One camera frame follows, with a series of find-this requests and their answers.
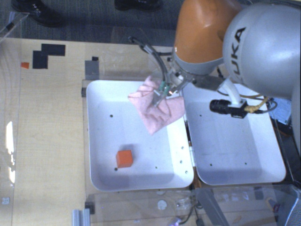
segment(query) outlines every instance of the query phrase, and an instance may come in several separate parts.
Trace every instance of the shoe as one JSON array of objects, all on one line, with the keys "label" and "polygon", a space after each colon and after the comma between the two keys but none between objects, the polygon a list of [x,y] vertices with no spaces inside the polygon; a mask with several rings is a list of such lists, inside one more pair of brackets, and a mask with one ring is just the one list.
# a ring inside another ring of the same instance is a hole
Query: shoe
[{"label": "shoe", "polygon": [[47,7],[41,0],[29,4],[11,0],[11,6],[18,12],[29,13],[30,18],[46,27],[57,27],[63,23],[61,15]]},{"label": "shoe", "polygon": [[115,8],[121,11],[138,9],[145,12],[153,12],[161,7],[161,0],[115,0]]}]

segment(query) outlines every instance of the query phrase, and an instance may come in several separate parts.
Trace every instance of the gray carpet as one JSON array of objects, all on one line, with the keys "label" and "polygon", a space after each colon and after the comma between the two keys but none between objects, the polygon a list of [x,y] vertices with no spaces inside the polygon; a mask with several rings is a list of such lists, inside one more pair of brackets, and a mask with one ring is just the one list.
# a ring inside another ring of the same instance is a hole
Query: gray carpet
[{"label": "gray carpet", "polygon": [[[152,13],[118,11],[114,0],[43,0],[64,16],[60,28],[46,28],[27,19],[23,37],[67,41],[127,43],[135,36],[152,45],[172,46],[178,13],[183,0],[163,0],[163,8]],[[10,0],[0,0],[0,26],[11,11]]]}]

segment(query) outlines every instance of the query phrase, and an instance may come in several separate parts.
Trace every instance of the pink cloth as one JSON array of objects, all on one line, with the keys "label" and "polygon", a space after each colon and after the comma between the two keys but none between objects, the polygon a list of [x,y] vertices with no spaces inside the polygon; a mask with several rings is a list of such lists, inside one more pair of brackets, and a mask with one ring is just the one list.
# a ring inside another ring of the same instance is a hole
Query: pink cloth
[{"label": "pink cloth", "polygon": [[184,98],[163,99],[155,107],[152,104],[154,89],[159,85],[149,76],[137,92],[129,94],[128,99],[136,107],[146,129],[153,135],[161,128],[181,118],[185,113]]}]

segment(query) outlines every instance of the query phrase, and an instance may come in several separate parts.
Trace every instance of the black shoe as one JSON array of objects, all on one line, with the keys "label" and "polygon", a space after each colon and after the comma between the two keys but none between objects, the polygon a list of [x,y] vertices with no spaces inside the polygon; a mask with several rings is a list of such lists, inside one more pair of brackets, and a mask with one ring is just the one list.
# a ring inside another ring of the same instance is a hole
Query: black shoe
[{"label": "black shoe", "polygon": [[18,12],[29,13],[30,18],[43,26],[57,27],[63,23],[63,18],[54,10],[48,8],[41,0],[30,4],[11,0],[11,6]]},{"label": "black shoe", "polygon": [[138,9],[145,12],[153,12],[162,7],[161,0],[115,0],[117,10]]}]

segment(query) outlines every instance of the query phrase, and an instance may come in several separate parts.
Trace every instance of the orange square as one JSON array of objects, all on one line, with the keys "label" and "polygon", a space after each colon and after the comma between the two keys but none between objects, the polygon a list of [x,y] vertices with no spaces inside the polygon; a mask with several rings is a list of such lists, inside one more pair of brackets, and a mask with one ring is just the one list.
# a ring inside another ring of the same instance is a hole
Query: orange square
[{"label": "orange square", "polygon": [[24,69],[29,69],[29,63],[28,62],[22,62],[21,67]]},{"label": "orange square", "polygon": [[117,167],[128,168],[133,164],[133,156],[131,150],[118,151],[116,155]]}]

